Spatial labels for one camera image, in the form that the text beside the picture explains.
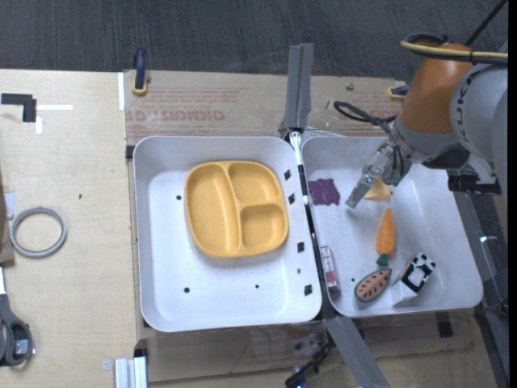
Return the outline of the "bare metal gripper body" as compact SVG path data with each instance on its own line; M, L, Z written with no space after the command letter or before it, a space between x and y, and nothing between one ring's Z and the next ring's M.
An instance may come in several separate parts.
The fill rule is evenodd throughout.
M398 147L389 141L383 142L362 170L361 183L370 188L376 178L385 184L396 187L399 184L399 157Z

